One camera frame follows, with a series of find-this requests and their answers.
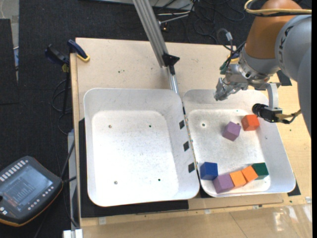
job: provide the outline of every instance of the block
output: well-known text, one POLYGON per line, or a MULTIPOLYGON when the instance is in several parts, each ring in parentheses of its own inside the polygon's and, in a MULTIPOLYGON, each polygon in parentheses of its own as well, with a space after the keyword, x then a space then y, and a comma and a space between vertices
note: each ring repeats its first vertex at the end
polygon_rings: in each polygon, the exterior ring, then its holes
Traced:
POLYGON ((241 170, 230 173, 234 188, 240 188, 247 183, 241 170))
POLYGON ((268 170, 264 162, 252 164, 252 168, 259 176, 256 180, 261 180, 268 176, 268 170))
POLYGON ((241 126, 240 125, 230 121, 227 124, 227 126, 224 128, 222 136, 227 138, 227 139, 229 139, 229 140, 231 140, 231 141, 234 141, 239 136, 240 130, 241 130, 241 126))
POLYGON ((230 174, 219 175, 212 182, 217 193, 226 192, 234 188, 230 174))
POLYGON ((242 127, 245 131, 256 130, 260 126, 259 119, 256 115, 246 115, 241 120, 242 127))
POLYGON ((252 168, 252 166, 248 166, 248 167, 244 168, 243 170, 241 170, 241 172, 242 172, 245 180, 247 181, 247 183, 251 182, 259 177, 257 172, 252 168))
POLYGON ((203 180, 213 180, 218 176, 218 164, 213 162, 204 162, 200 166, 200 178, 203 180))

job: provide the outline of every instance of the black bracket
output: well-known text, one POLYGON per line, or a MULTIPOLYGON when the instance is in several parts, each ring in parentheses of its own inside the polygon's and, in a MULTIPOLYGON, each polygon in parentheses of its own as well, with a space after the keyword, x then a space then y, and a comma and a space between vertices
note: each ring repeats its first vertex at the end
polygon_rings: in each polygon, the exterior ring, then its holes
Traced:
POLYGON ((179 57, 175 57, 170 54, 164 53, 162 58, 165 63, 165 66, 169 66, 170 73, 172 75, 175 75, 174 65, 179 61, 179 57))

